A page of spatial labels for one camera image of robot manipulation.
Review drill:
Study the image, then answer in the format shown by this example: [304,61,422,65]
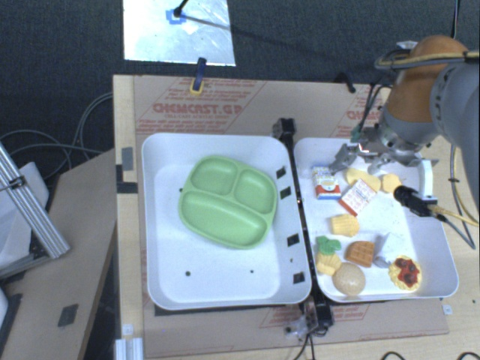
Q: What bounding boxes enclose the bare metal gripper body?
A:
[351,124,425,167]

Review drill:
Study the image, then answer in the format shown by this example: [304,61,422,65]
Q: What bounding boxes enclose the small yellow toy biscuit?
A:
[380,172,403,195]

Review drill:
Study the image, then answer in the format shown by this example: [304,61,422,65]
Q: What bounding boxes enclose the red and white fries carton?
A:
[310,165,343,201]

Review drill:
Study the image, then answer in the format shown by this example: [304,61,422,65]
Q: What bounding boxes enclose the red and white printed carton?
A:
[337,178,378,218]

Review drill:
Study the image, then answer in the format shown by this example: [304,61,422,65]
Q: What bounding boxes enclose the white plastic tray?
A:
[141,132,314,311]
[292,136,461,304]

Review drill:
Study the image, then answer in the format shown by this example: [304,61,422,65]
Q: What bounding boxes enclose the thin black rod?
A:
[283,135,326,314]

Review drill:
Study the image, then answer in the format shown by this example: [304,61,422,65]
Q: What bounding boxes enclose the brown cardboard board red print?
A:
[133,75,451,360]

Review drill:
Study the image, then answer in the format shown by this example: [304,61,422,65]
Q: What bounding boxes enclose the yellow toy corn piece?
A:
[330,213,361,239]

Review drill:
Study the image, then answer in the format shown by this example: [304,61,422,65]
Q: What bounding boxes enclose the grey plastic piece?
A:
[372,232,393,269]

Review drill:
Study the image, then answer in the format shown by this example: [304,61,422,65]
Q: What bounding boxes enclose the brown toy waffle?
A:
[344,240,377,269]

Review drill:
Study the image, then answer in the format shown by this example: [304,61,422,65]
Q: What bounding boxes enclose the toy spaghetti with red meatballs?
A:
[387,254,423,292]

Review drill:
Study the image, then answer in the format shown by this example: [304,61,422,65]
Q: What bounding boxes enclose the round beige toy bun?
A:
[331,262,367,297]

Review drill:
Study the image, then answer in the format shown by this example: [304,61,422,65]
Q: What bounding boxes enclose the green divided plate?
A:
[178,154,280,251]

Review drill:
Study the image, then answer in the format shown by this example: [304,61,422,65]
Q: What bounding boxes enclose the black cylinder on white bracket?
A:
[392,158,440,218]

